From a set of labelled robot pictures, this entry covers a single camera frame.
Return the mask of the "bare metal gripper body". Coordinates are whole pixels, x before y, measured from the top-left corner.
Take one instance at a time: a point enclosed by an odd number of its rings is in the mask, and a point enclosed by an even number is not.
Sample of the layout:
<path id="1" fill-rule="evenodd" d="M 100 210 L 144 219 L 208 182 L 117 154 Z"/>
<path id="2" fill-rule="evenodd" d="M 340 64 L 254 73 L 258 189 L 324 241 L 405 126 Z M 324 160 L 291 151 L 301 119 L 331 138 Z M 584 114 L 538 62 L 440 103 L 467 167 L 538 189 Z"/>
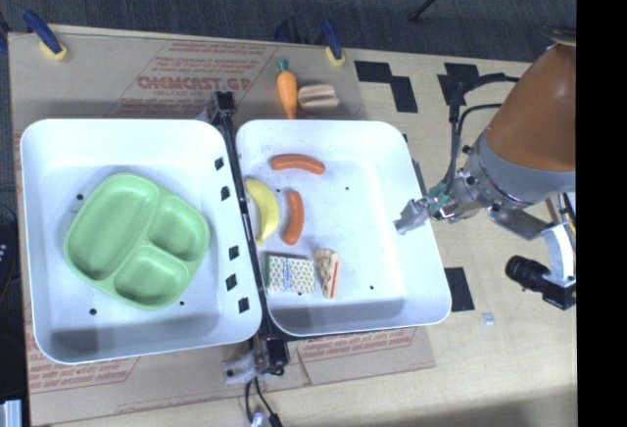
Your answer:
<path id="1" fill-rule="evenodd" d="M 497 175 L 490 172 L 481 159 L 468 159 L 451 182 L 442 183 L 430 192 L 429 215 L 437 220 L 458 222 L 483 209 L 501 212 L 532 205 L 529 199 L 506 189 Z"/>

